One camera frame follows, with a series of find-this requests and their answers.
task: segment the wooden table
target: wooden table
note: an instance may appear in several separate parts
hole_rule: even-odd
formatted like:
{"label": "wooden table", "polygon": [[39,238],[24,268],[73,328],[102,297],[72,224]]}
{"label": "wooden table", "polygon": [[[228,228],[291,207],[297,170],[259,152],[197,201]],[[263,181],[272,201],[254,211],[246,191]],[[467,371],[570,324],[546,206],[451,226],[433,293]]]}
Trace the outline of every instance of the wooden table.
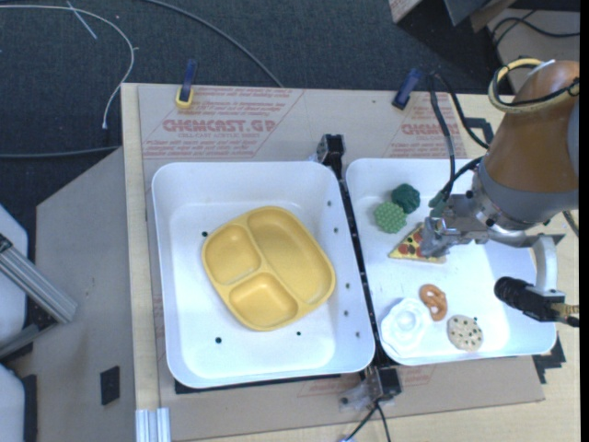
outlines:
{"label": "wooden table", "polygon": [[[142,166],[138,85],[125,84],[121,89],[123,144],[126,182],[129,261],[131,273],[133,359],[137,410],[154,411],[160,407],[156,361],[151,276],[145,221],[145,194]],[[486,118],[497,127],[502,114],[481,95],[459,97],[467,116]],[[470,157],[482,154],[462,133]],[[579,248],[561,215],[549,225],[550,233],[566,233],[559,244],[559,283],[567,302],[579,301]],[[388,420],[395,441],[522,441],[581,440],[579,330],[559,325],[560,341],[567,362],[550,370],[544,391],[546,400],[512,406],[472,409],[453,413],[433,413]],[[295,442],[336,441],[350,434],[354,424],[300,428],[296,430],[248,436],[216,438],[216,442]],[[361,441],[385,441],[382,422],[376,417],[355,437]]]}

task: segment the toy pizza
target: toy pizza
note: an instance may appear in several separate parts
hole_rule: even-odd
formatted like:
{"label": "toy pizza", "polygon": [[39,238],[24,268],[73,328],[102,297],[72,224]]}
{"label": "toy pizza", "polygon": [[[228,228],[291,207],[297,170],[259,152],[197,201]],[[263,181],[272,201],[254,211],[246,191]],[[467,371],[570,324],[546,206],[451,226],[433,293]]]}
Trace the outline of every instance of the toy pizza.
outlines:
{"label": "toy pizza", "polygon": [[422,249],[420,247],[420,243],[423,241],[422,230],[423,223],[420,223],[388,254],[388,257],[391,259],[410,259],[421,262],[444,263],[445,256],[424,257],[422,255]]}

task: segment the pretzel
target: pretzel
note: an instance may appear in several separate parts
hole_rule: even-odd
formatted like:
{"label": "pretzel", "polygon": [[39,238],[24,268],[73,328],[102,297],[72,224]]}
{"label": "pretzel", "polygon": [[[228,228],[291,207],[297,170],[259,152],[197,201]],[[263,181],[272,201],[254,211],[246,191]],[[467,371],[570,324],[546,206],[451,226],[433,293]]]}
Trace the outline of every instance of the pretzel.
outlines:
{"label": "pretzel", "polygon": [[448,311],[445,293],[435,285],[424,285],[420,288],[420,300],[430,310],[433,320],[442,320]]}

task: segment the blue clamp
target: blue clamp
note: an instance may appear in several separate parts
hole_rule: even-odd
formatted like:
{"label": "blue clamp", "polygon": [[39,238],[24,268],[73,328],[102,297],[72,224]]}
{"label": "blue clamp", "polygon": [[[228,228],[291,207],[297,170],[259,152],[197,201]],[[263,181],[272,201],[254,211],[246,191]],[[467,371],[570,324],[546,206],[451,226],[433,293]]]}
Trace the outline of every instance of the blue clamp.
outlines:
{"label": "blue clamp", "polygon": [[189,59],[186,67],[186,74],[184,75],[184,83],[182,87],[178,89],[176,93],[176,106],[178,108],[188,108],[192,104],[192,98],[194,97],[194,90],[192,84],[196,78],[196,70],[198,64],[195,59]]}
{"label": "blue clamp", "polygon": [[417,83],[422,78],[423,74],[417,69],[411,69],[409,75],[405,78],[403,85],[401,86],[400,90],[397,92],[397,95],[392,101],[392,105],[394,107],[399,108],[400,110],[405,110],[407,103],[409,103],[409,94],[415,88]]}

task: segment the cookie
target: cookie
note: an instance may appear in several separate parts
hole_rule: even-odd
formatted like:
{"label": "cookie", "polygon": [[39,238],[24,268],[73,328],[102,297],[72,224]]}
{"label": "cookie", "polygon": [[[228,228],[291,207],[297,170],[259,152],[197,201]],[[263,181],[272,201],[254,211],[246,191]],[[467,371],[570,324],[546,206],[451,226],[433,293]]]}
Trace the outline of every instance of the cookie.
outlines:
{"label": "cookie", "polygon": [[482,329],[476,318],[456,314],[448,320],[448,339],[457,349],[476,352],[482,346]]}

